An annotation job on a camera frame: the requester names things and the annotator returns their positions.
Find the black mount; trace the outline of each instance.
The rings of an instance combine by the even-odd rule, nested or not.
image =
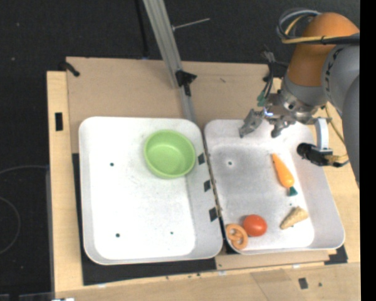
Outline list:
[[[178,70],[175,73],[175,77],[177,79],[178,86],[184,86],[185,94],[187,96],[191,96],[191,89],[189,88],[189,85],[195,80],[197,76],[182,70]]]

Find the toy carrot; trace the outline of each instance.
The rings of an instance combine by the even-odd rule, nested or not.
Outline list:
[[[274,166],[276,168],[278,179],[280,180],[281,185],[290,189],[289,196],[297,195],[298,192],[294,188],[294,177],[290,170],[287,168],[286,164],[276,155],[272,154],[271,157],[273,158]]]

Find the red tomato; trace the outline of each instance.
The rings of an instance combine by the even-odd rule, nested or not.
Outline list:
[[[252,214],[244,219],[243,228],[249,236],[261,236],[268,229],[268,224],[261,216]]]

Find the vertical aluminum rod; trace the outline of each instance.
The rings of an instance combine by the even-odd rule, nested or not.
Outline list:
[[[175,77],[175,73],[182,70],[180,54],[175,43],[174,34],[167,14],[164,0],[143,0],[148,14],[152,29],[155,34],[160,54],[166,64],[170,74],[171,83],[178,88],[181,96],[182,111],[184,117],[191,122],[196,123],[194,107],[190,96],[180,88]]]

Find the black carpet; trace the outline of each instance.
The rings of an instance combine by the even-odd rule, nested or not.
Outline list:
[[[293,47],[275,35],[293,7],[334,11],[360,27],[360,0],[164,0],[182,60],[264,63],[266,45],[279,61]],[[160,54],[144,11],[149,58]],[[45,75],[66,56],[141,58],[145,53],[134,0],[0,0],[0,171],[49,164]],[[0,255],[0,293],[50,291],[50,256],[43,168],[0,174],[0,197],[19,212],[14,245]],[[0,200],[0,248],[14,237],[17,218]]]

